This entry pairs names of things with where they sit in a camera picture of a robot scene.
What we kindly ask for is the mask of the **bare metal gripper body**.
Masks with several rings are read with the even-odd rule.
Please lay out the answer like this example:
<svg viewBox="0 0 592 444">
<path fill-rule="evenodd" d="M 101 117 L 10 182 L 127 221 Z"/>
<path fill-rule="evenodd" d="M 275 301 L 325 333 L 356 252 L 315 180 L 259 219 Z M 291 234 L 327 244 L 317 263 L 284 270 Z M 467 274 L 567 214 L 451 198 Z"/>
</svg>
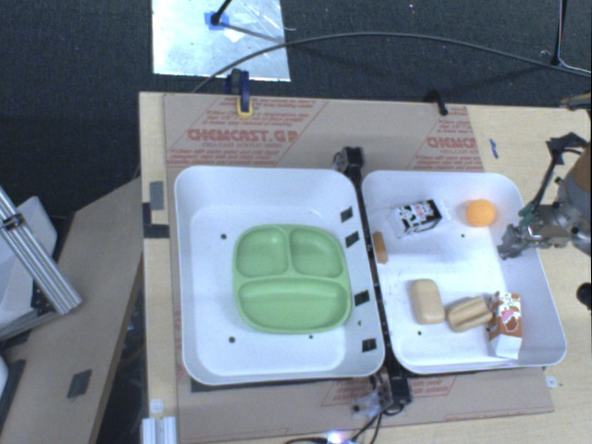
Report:
<svg viewBox="0 0 592 444">
<path fill-rule="evenodd" d="M 521 237 L 527 248 L 585 248 L 585 210 L 571 203 L 532 203 L 521 210 Z"/>
</svg>

